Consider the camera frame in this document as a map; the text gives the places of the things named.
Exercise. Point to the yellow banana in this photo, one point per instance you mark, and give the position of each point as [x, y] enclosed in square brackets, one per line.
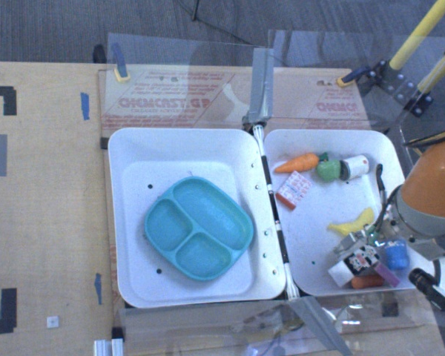
[354, 224]

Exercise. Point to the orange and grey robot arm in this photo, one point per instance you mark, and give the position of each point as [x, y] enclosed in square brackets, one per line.
[428, 184]

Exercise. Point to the black and white carton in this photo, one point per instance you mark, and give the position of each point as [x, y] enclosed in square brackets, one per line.
[356, 263]

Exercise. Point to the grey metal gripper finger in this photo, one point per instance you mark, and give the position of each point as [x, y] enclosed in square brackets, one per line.
[345, 244]

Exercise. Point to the orange carrot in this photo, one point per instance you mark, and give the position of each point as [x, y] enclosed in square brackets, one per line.
[300, 162]

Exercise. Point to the brown cardboard board red print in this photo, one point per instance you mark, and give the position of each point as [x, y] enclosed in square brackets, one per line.
[207, 98]

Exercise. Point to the white can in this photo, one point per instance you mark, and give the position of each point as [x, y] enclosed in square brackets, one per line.
[356, 167]

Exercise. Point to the white plastic tray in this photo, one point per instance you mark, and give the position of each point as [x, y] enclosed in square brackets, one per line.
[326, 213]
[133, 217]

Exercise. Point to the red and white packet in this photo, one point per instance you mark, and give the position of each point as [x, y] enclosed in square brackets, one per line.
[294, 189]

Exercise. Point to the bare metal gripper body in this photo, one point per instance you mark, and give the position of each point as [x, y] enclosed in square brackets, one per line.
[385, 230]

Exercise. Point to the blue divided plate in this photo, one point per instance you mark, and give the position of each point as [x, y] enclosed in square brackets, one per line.
[200, 228]

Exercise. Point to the purple block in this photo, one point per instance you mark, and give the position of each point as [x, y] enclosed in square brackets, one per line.
[388, 274]

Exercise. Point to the black cylinder on white bracket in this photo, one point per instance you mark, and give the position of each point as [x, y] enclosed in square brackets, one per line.
[430, 286]

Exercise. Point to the green apple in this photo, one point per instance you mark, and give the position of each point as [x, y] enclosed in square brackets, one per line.
[328, 170]

